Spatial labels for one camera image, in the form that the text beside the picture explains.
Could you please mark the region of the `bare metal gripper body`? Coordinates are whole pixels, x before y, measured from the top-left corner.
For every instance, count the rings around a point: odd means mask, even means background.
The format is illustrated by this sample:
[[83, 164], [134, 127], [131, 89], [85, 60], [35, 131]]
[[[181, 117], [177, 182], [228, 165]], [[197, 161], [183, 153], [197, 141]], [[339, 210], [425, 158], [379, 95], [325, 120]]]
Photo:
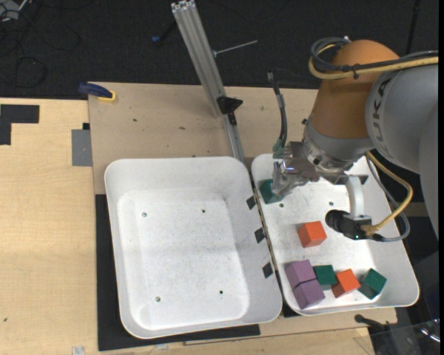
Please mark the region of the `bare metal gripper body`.
[[302, 185], [326, 179], [333, 184], [345, 183], [346, 172], [355, 160], [340, 160], [309, 141], [290, 141], [277, 162], [277, 170], [287, 175], [300, 175]]

